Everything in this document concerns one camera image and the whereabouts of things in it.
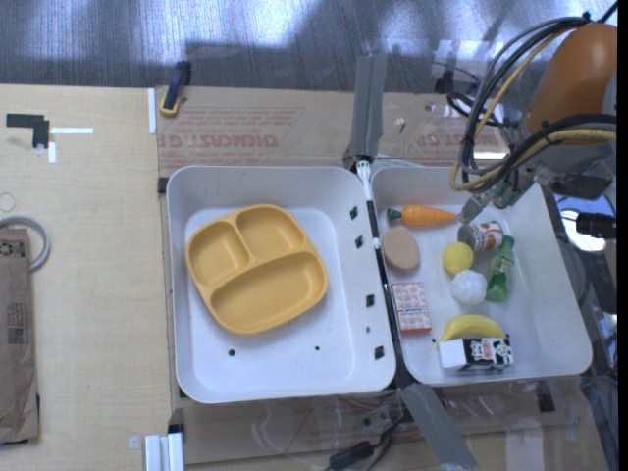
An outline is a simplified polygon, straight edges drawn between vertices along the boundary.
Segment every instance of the plastic tray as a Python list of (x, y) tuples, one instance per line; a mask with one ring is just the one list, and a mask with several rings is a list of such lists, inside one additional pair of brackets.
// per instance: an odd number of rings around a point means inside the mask
[(187, 268), (214, 318), (251, 335), (294, 319), (327, 290), (327, 271), (307, 233), (284, 208), (258, 204), (199, 228)]
[[(360, 180), (337, 167), (192, 166), (167, 189), (175, 364), (181, 389), (203, 403), (371, 393), (396, 361)], [(255, 204), (290, 212), (328, 274), (313, 308), (263, 333), (218, 324), (185, 262), (200, 227)]]
[[(459, 212), (468, 192), (449, 187), (450, 168), (383, 168), (374, 173), (371, 187), (380, 236), (399, 227), (386, 218), (389, 207), (424, 204)], [(437, 227), (409, 228), (421, 251), (419, 266), (402, 272), (387, 268), (389, 282), (423, 284), (432, 320), (427, 334), (401, 337), (408, 370), (425, 384), (446, 386), (511, 379), (579, 375), (591, 364), (592, 348), (582, 314), (556, 240), (543, 193), (534, 185), (515, 206), (499, 210), (488, 206), (474, 223), (497, 220), (515, 238), (515, 266), (506, 302), (485, 301), (465, 306), (451, 295), (452, 277), (441, 256), (457, 240), (458, 222)], [(494, 251), (476, 253), (473, 269), (486, 273)], [(449, 372), (440, 362), (438, 340), (445, 323), (462, 313), (492, 317), (510, 335), (514, 363), (501, 372)]]

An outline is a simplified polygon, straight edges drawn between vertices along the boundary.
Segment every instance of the can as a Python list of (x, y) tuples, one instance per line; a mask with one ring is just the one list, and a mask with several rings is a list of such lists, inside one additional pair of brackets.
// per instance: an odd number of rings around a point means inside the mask
[(496, 221), (464, 225), (458, 230), (458, 240), (469, 244), (474, 251), (487, 251), (501, 246), (503, 229)]

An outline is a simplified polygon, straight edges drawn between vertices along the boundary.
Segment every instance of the gray ring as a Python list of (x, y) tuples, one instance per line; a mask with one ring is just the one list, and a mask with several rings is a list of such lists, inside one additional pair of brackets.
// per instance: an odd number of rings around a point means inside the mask
[(10, 208), (3, 208), (2, 206), (0, 206), (0, 211), (2, 211), (3, 213), (9, 213), (10, 211), (13, 211), (13, 208), (16, 207), (16, 196), (11, 192), (0, 192), (0, 200), (5, 195), (8, 195), (9, 197), (11, 197), (11, 199), (13, 200), (13, 204), (11, 204)]
[(43, 248), (41, 249), (41, 253), (39, 253), (39, 256), (30, 262), (30, 265), (28, 266), (28, 269), (31, 272), (36, 271), (44, 264), (48, 258), (48, 254), (50, 253), (50, 237), (48, 236), (48, 233), (43, 228), (43, 225), (31, 216), (27, 215), (11, 215), (0, 218), (0, 228), (8, 227), (10, 225), (26, 225), (27, 227), (31, 227), (35, 229), (43, 239)]

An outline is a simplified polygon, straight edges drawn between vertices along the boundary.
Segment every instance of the banana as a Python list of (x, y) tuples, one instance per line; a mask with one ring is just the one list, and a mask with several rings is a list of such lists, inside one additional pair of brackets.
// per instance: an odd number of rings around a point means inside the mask
[(441, 341), (461, 337), (505, 337), (501, 326), (482, 314), (462, 314), (447, 321)]

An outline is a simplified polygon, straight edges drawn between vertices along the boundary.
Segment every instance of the small box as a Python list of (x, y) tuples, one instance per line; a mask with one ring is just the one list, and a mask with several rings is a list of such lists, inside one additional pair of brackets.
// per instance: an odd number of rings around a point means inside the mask
[(514, 362), (509, 338), (455, 339), (439, 344), (441, 365), (447, 370), (503, 370)]
[(422, 334), (432, 330), (423, 284), (397, 283), (391, 289), (399, 330), (403, 334)]

